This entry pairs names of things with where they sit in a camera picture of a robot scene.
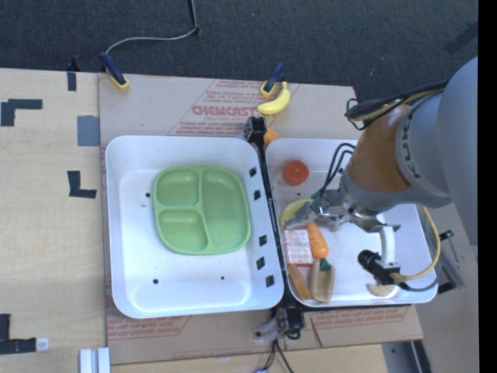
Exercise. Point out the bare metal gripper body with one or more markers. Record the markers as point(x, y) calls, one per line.
point(339, 208)

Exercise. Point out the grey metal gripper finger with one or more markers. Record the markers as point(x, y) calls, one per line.
point(324, 220)
point(301, 217)

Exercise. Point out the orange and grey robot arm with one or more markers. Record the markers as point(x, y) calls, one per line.
point(423, 150)

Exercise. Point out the yellow banana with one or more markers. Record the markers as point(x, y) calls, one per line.
point(275, 105)
point(291, 208)

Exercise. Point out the orange carrot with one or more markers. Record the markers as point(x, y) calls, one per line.
point(317, 241)

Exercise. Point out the red and white packet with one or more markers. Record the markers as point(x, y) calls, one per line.
point(297, 249)

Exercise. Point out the white plastic tray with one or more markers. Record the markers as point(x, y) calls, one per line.
point(349, 255)
point(186, 286)

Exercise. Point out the orange tomato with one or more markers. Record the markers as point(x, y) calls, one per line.
point(295, 172)

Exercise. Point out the tan bread bun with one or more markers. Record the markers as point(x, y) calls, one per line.
point(322, 284)

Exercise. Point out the orange toy piece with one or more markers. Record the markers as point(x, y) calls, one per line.
point(272, 135)

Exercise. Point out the beige biscuit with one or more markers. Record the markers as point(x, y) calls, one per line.
point(382, 290)

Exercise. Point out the green divided plate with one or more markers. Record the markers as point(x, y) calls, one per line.
point(202, 210)

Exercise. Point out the brown cardboard board red print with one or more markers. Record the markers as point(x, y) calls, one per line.
point(163, 107)

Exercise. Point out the black cylinder on white bracket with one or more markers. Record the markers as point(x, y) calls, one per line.
point(384, 264)

